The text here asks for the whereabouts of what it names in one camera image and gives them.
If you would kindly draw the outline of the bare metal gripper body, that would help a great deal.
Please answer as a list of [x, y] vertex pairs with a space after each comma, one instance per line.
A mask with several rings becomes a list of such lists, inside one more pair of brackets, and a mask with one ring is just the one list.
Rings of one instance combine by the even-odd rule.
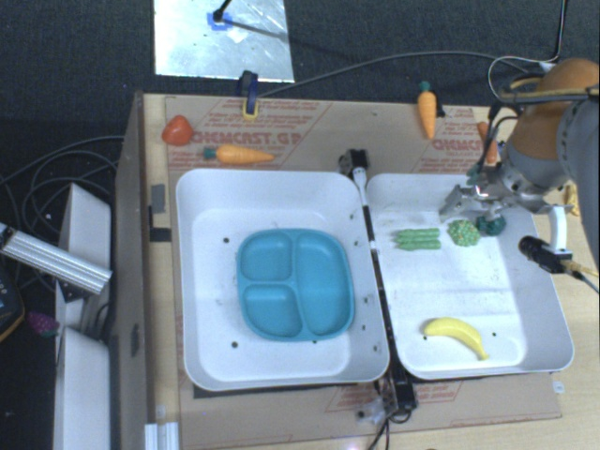
[[489, 208], [522, 207], [529, 212], [546, 212], [546, 191], [519, 173], [481, 172], [472, 175], [467, 185], [472, 197]]

